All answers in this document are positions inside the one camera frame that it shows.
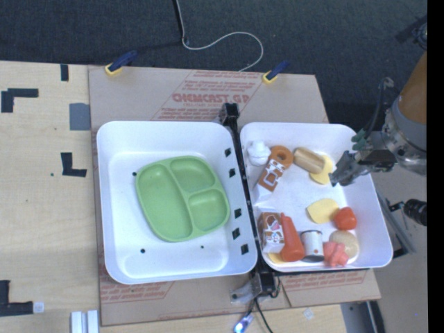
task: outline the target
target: yellow cheese slice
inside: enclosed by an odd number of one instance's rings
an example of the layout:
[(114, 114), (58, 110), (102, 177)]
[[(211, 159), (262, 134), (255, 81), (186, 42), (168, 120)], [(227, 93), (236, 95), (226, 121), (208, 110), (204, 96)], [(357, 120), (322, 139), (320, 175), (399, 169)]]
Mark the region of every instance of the yellow cheese slice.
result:
[(287, 262), (284, 262), (282, 260), (282, 258), (281, 258), (279, 253), (268, 253), (268, 257), (275, 264), (287, 264)]
[(330, 177), (328, 176), (328, 174), (331, 173), (333, 170), (333, 162), (326, 155), (322, 155), (322, 157), (325, 159), (324, 168), (319, 174), (310, 173), (310, 178), (312, 178), (312, 180), (318, 182), (319, 184), (326, 185), (330, 183)]
[(339, 205), (331, 198), (323, 198), (307, 207), (311, 219), (320, 224), (331, 221), (338, 210)]

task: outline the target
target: cardboard sheet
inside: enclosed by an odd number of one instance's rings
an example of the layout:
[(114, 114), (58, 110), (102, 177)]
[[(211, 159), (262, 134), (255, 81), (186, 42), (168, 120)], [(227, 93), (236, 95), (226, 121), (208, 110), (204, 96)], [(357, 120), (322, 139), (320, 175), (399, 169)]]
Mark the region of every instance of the cardboard sheet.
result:
[[(248, 275), (123, 285), (110, 278), (103, 261), (101, 204), (96, 133), (116, 120), (212, 121), (223, 103), (237, 103), (239, 127), (253, 121), (327, 123), (316, 78), (279, 75), (265, 85), (260, 73), (126, 67), (114, 77), (102, 67), (89, 67), (94, 197), (99, 246), (102, 325), (213, 316), (244, 312), (230, 302), (230, 290)], [(263, 309), (380, 298), (372, 270), (281, 277), (284, 290)]]

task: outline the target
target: green plate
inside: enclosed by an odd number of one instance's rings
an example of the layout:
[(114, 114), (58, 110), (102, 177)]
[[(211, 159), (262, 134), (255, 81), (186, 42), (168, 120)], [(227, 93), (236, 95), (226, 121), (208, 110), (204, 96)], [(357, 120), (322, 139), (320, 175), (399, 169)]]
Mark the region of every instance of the green plate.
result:
[(151, 229), (165, 241), (186, 241), (224, 225), (230, 205), (217, 175), (199, 157), (174, 157), (137, 172), (136, 190)]

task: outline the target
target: toy food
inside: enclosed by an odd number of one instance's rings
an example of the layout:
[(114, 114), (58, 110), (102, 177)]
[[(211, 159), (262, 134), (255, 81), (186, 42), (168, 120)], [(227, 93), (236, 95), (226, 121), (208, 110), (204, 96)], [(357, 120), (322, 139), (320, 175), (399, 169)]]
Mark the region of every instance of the toy food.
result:
[(254, 141), (247, 149), (250, 163), (256, 167), (265, 165), (271, 154), (270, 148), (263, 141)]
[(293, 162), (309, 173), (319, 174), (325, 166), (325, 159), (305, 147), (297, 148), (293, 153)]
[(257, 220), (263, 253), (280, 253), (284, 248), (284, 232), (277, 212), (262, 212)]
[(329, 173), (333, 170), (333, 162), (332, 160), (326, 156), (322, 155), (322, 157), (325, 160), (325, 165), (322, 169), (322, 171), (318, 174), (310, 173), (310, 178), (319, 184), (326, 185), (330, 183), (330, 177), (328, 176)]
[(338, 204), (331, 198), (323, 198), (307, 207), (307, 212), (311, 219), (318, 224), (331, 221), (338, 210)]
[(280, 256), (284, 262), (297, 262), (305, 256), (304, 246), (300, 240), (298, 231), (294, 227), (291, 217), (280, 214), (282, 229), (284, 230), (284, 248), (280, 252)]
[(284, 146), (271, 148), (268, 164), (253, 188), (254, 197), (258, 202), (268, 199), (273, 194), (284, 170), (292, 163), (293, 153), (289, 149)]
[(345, 244), (334, 241), (325, 242), (324, 245), (325, 263), (330, 266), (345, 266), (348, 255), (345, 253)]
[(334, 215), (333, 221), (339, 230), (354, 230), (357, 224), (355, 213), (350, 207), (341, 208)]
[(275, 264), (286, 264), (286, 262), (284, 262), (280, 256), (280, 254), (278, 253), (269, 253), (268, 257), (270, 258), (270, 260), (275, 263)]
[(321, 262), (324, 260), (322, 232), (320, 230), (306, 230), (300, 234), (304, 246), (304, 262)]
[(335, 243), (342, 243), (345, 246), (345, 253), (348, 257), (354, 257), (359, 252), (359, 242), (353, 233), (346, 230), (336, 230), (329, 238), (330, 241)]

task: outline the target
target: black carpet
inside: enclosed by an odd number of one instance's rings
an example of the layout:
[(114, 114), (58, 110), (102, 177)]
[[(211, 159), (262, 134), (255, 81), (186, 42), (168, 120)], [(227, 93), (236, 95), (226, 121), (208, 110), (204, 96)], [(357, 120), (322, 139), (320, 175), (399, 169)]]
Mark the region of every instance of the black carpet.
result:
[[(355, 130), (373, 113), (383, 77), (397, 89), (424, 52), (413, 32), (427, 23), (427, 0), (179, 0), (189, 46), (233, 31), (256, 35), (264, 57), (292, 74), (315, 74), (333, 123)], [(107, 64), (136, 49), (135, 66), (240, 70), (259, 45), (235, 35), (188, 51), (173, 0), (0, 0), (0, 60)]]

